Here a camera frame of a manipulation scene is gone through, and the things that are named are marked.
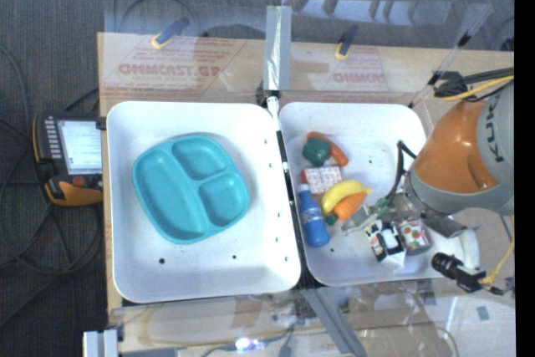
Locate red and white packet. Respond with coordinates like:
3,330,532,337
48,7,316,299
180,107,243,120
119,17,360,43
301,166,344,196

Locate short orange carrot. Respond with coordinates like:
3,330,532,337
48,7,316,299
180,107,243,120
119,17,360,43
325,191,369,227

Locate yellow banana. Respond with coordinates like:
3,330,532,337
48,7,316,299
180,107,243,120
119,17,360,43
320,179,374,216

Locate teal divided plate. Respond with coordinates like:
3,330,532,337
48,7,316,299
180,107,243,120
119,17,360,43
131,133,252,246

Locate red and white can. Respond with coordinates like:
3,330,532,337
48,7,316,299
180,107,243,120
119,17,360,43
395,217,433,256

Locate brown cardboard board red print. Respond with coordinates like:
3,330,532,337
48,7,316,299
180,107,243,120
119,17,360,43
96,32,516,353

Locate green toy pepper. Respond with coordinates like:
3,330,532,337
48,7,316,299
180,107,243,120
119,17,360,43
301,137,333,168

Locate long orange carrot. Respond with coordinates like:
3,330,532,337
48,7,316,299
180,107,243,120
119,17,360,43
306,131,350,168

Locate blue bottle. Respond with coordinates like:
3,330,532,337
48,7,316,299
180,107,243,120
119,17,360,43
296,183,331,249

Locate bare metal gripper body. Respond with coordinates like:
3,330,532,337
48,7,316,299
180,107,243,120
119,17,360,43
374,191,468,240

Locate black and white carton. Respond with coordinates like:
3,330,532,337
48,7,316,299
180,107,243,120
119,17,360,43
364,219,408,272

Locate white plastic tray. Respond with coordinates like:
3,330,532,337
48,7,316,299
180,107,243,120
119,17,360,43
278,101,466,288
105,100,303,304

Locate black cylinder on white bracket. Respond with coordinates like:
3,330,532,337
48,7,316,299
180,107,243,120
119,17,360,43
431,227,488,293

